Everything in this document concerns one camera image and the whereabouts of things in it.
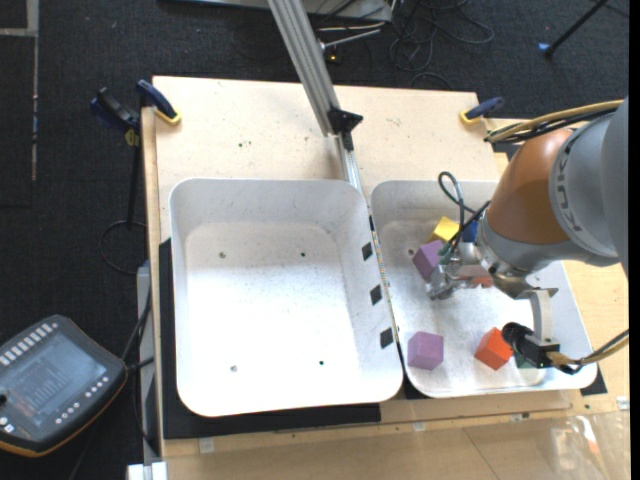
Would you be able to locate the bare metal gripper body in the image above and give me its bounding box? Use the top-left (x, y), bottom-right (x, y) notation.
top-left (438, 241), bottom-right (489, 290)

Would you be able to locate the white plastic tray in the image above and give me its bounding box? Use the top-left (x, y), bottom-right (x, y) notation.
top-left (369, 179), bottom-right (599, 399)
top-left (168, 176), bottom-right (404, 418)

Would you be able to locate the purple cube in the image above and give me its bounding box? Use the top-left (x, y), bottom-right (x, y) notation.
top-left (411, 239), bottom-right (447, 281)
top-left (406, 330), bottom-right (446, 372)

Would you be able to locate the yellow cube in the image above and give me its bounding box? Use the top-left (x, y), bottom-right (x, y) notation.
top-left (431, 216), bottom-right (462, 244)

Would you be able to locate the pale wood board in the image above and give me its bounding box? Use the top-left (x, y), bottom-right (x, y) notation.
top-left (151, 75), bottom-right (574, 425)

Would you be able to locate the black cylinder on white bracket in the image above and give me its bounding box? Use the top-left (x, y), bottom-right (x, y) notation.
top-left (501, 287), bottom-right (561, 370)

